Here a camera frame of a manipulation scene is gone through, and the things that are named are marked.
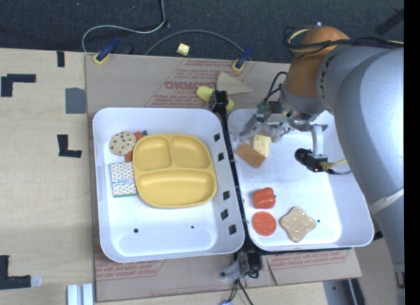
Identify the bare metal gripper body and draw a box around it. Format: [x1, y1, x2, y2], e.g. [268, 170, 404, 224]
[257, 100, 318, 134]

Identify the orange bell pepper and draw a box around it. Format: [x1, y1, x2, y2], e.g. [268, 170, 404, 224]
[252, 187, 276, 209]

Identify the brown cardboard board red print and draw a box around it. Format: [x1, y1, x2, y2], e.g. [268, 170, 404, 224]
[84, 53, 363, 303]

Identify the yellow corn cob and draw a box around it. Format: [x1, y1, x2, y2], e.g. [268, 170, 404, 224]
[196, 85, 235, 112]

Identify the white plastic tray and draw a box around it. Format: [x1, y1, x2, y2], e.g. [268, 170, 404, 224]
[227, 108, 375, 252]
[92, 106, 245, 263]

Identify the orange carrot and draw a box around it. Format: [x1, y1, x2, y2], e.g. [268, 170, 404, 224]
[124, 130, 148, 163]

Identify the white patterned carton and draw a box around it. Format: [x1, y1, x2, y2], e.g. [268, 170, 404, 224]
[109, 161, 138, 198]

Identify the beige bread slice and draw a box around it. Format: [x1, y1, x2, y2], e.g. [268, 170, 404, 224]
[279, 206, 317, 243]

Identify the yellow divided plate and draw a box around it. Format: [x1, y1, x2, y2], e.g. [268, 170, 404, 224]
[132, 133, 218, 209]

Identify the beige triangular slice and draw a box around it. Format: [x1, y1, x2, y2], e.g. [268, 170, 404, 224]
[215, 71, 255, 96]

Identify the black cylinder on white bracket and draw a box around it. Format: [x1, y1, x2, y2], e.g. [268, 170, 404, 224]
[294, 123, 329, 173]

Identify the thin black rod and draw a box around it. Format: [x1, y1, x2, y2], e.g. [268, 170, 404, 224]
[217, 106, 254, 254]

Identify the round orange slice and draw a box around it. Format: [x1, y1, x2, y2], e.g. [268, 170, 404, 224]
[251, 211, 278, 237]

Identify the orange wedge block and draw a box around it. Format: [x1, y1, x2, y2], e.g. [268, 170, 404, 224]
[236, 142, 266, 169]

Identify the yellow cheese piece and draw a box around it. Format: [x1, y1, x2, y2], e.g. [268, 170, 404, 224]
[252, 134, 272, 158]

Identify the round beige green-dotted biscuit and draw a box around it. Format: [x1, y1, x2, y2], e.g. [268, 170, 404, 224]
[108, 131, 137, 157]

